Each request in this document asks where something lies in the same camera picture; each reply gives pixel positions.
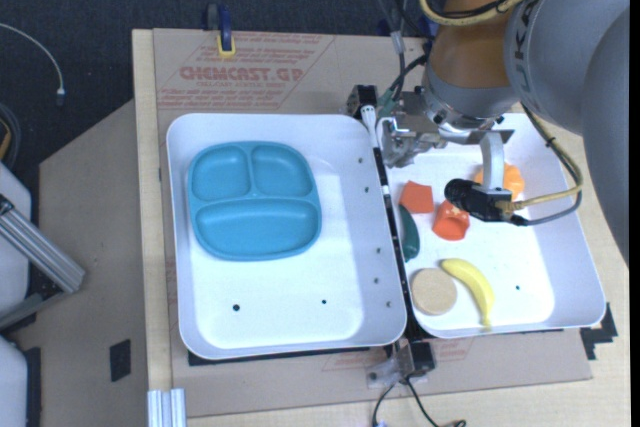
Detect blue divided plate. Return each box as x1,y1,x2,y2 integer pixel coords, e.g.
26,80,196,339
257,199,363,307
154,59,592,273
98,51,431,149
186,140,323,263

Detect black cylinder on white bracket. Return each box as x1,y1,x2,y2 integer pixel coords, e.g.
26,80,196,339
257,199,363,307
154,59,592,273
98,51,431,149
443,130,516,222

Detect yellow banana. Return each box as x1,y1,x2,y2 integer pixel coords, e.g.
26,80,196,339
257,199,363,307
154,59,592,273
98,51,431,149
439,257,497,328

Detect orange toy pumpkin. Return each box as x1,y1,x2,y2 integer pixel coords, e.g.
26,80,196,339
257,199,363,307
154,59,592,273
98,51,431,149
473,161,527,203

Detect brown cardboard board, red print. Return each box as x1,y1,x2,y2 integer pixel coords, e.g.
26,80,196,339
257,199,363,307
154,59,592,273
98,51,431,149
151,27,595,419

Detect white plastic tray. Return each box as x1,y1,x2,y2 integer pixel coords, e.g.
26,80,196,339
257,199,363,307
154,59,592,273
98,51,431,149
378,111,608,340
165,112,409,361

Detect orange toy wedge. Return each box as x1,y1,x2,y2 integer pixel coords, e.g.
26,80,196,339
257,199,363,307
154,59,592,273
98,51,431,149
398,179,435,215

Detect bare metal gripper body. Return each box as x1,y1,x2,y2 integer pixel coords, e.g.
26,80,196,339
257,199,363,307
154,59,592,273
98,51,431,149
388,89,516,155

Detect green toy pepper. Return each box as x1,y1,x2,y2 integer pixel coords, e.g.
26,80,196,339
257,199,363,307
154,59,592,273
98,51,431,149
397,203,422,263

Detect tan round biscuit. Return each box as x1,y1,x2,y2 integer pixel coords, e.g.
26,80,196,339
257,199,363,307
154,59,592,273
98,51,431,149
410,267,459,317

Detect orange toy cup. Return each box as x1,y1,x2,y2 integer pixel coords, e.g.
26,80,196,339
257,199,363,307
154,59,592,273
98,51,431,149
431,199,472,243

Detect thin black and white rod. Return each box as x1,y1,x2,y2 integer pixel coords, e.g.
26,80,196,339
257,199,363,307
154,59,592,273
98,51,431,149
360,103,413,347

